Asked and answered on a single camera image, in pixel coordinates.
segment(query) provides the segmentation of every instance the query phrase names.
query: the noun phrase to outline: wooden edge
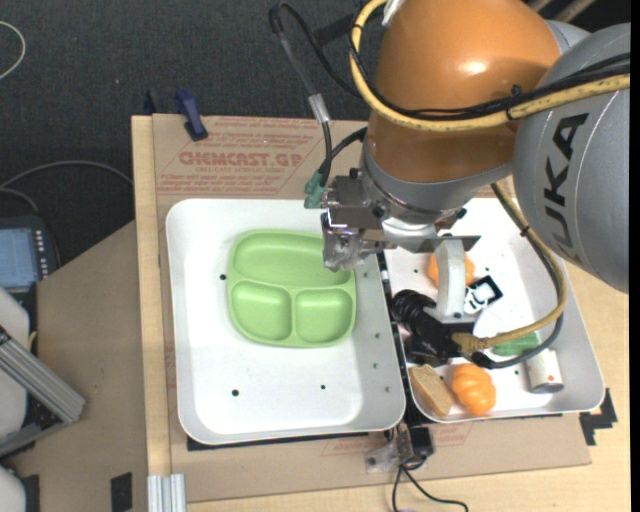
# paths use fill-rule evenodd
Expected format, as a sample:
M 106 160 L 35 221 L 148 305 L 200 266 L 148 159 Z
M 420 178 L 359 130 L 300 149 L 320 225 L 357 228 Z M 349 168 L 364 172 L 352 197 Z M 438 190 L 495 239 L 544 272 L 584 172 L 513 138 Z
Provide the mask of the wooden edge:
M 162 325 L 153 119 L 131 120 L 140 320 L 149 475 L 171 474 L 169 408 Z

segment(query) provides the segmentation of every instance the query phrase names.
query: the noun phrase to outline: green connector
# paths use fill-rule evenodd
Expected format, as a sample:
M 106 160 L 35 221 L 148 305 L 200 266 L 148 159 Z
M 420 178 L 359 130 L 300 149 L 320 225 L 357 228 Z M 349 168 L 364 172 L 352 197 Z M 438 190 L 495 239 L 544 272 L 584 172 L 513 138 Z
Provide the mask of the green connector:
M 322 178 L 322 173 L 320 171 L 316 171 L 311 176 L 311 179 L 307 181 L 307 184 L 304 186 L 304 193 L 309 195 L 312 194 L 315 188 L 320 183 L 320 179 Z
M 316 188 L 304 200 L 304 207 L 307 209 L 320 208 L 324 187 L 317 185 Z
M 531 332 L 515 340 L 499 343 L 492 350 L 498 356 L 519 356 L 529 350 L 533 350 L 539 344 L 538 335 L 535 332 Z

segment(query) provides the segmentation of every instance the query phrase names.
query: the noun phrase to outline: green divided plate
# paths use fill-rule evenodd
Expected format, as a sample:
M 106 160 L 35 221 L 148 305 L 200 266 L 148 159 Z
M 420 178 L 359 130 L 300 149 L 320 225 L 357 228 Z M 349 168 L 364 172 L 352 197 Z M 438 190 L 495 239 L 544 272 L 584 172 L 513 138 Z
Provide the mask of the green divided plate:
M 227 301 L 247 338 L 287 347 L 344 340 L 355 323 L 353 271 L 324 267 L 323 240 L 310 233 L 255 230 L 235 241 L 227 269 Z

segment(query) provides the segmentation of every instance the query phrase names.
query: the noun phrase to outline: gray floor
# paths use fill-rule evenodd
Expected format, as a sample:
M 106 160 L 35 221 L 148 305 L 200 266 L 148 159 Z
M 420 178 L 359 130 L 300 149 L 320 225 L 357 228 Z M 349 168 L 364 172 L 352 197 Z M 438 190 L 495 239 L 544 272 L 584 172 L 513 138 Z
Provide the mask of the gray floor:
M 552 17 L 567 2 L 551 2 L 542 14 Z M 274 3 L 2 0 L 0 20 L 22 31 L 27 54 L 0 81 L 0 183 L 60 160 L 98 161 L 130 175 L 130 117 L 143 113 L 149 88 L 170 112 L 175 90 L 187 88 L 203 114 L 311 117 L 303 88 L 269 28 L 267 12 Z M 314 29 L 353 12 L 358 3 L 292 2 Z M 631 0 L 600 0 L 573 23 L 594 31 L 630 16 Z M 371 37 L 377 35 L 373 30 Z M 374 55 L 375 44 L 371 49 Z M 19 50 L 15 34 L 0 27 L 0 73 Z M 331 43 L 328 53 L 347 76 L 345 40 Z M 304 45 L 302 55 L 313 64 L 332 116 L 365 119 L 362 102 L 342 92 Z M 40 206 L 63 263 L 134 216 L 130 187 L 96 169 L 38 173 L 16 189 Z M 28 212 L 0 195 L 0 216 Z

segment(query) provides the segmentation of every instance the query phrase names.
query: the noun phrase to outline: blue clip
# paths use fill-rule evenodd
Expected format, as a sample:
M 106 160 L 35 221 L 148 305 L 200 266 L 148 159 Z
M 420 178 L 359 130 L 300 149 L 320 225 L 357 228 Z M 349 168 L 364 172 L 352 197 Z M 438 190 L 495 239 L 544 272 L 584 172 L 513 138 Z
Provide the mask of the blue clip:
M 191 139 L 194 142 L 206 139 L 209 136 L 209 132 L 207 132 L 207 129 L 202 124 L 196 99 L 193 94 L 186 89 L 178 89 L 175 98 L 178 112 L 187 116 L 187 122 L 184 124 L 184 127 L 187 129 Z

